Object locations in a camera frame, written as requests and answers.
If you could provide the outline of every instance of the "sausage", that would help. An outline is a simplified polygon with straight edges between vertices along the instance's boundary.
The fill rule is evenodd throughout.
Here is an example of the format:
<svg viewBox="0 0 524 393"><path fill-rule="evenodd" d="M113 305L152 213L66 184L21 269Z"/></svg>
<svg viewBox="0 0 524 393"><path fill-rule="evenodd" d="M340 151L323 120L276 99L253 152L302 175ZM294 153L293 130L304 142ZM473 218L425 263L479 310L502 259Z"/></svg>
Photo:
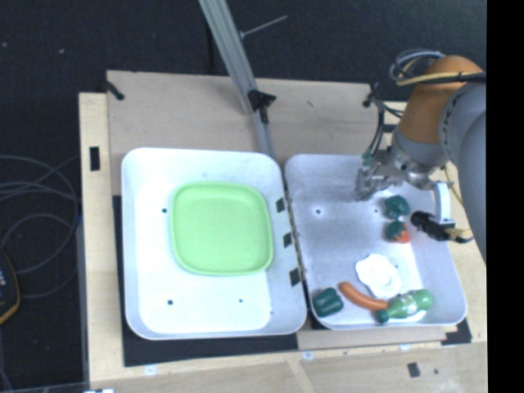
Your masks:
<svg viewBox="0 0 524 393"><path fill-rule="evenodd" d="M370 310L387 309L388 303L386 300L380 300L370 296L366 296L357 290L349 282L341 282L338 289L351 302Z"/></svg>

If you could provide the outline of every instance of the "green oval plate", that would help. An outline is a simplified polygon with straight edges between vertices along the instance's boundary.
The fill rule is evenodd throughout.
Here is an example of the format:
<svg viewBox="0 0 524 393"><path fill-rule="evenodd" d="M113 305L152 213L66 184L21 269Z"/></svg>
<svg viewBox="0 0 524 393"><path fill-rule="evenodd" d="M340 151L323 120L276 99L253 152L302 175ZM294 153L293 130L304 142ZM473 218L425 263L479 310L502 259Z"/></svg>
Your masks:
<svg viewBox="0 0 524 393"><path fill-rule="evenodd" d="M174 255L190 272L246 275L273 261L268 207L253 187L186 183L174 194L170 216Z"/></svg>

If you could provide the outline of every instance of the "yellow and black object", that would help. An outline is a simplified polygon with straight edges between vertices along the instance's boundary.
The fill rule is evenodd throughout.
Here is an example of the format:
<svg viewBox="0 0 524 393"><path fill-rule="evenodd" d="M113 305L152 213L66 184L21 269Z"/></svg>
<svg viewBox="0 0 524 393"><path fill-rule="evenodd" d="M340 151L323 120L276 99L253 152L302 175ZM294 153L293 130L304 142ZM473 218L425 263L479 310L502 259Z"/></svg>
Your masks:
<svg viewBox="0 0 524 393"><path fill-rule="evenodd" d="M0 250L0 324L8 320L20 305L20 290L15 270L7 253Z"/></svg>

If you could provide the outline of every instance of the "black floor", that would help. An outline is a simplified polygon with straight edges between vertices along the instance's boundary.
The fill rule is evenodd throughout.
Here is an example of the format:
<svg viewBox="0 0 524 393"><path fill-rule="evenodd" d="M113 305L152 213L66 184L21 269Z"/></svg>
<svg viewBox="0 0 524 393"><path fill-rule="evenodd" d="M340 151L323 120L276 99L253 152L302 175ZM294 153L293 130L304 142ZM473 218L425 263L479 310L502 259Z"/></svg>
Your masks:
<svg viewBox="0 0 524 393"><path fill-rule="evenodd" d="M409 90L387 68L407 48L486 68L487 0L228 2L242 31L287 16L246 36L256 77L379 82L382 97L402 100ZM78 93L100 91L107 70L225 75L209 54L197 0L0 0L0 241L23 295L0 326L0 369L14 388L83 377ZM19 183L63 162L61 175Z"/></svg>

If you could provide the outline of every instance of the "table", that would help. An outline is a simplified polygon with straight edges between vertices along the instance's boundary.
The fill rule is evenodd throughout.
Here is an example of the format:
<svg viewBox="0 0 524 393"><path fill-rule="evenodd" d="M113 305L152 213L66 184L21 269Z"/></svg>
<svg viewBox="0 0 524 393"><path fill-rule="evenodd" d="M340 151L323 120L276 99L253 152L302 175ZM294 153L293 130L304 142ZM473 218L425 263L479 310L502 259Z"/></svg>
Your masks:
<svg viewBox="0 0 524 393"><path fill-rule="evenodd" d="M135 147L256 151L251 118L229 77L108 71L124 94L80 93L88 377L126 391L487 391L486 265L474 243L450 250L468 300L471 342L443 346L454 327L332 333L307 325L299 350L125 367L112 197ZM359 154L376 124L367 84L258 79L276 161L297 153ZM456 170L451 168L451 178ZM458 227L467 226L454 200Z"/></svg>

